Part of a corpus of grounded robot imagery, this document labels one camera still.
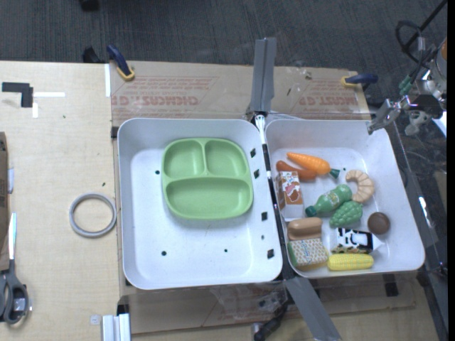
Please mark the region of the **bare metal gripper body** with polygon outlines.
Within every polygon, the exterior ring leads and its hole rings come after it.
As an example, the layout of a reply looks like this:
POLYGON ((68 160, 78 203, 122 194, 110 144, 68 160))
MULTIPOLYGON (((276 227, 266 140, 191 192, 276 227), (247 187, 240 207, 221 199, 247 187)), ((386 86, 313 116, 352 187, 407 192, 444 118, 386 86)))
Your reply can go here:
POLYGON ((408 93, 411 109, 441 118, 446 111, 446 80, 436 71, 426 70, 408 93))

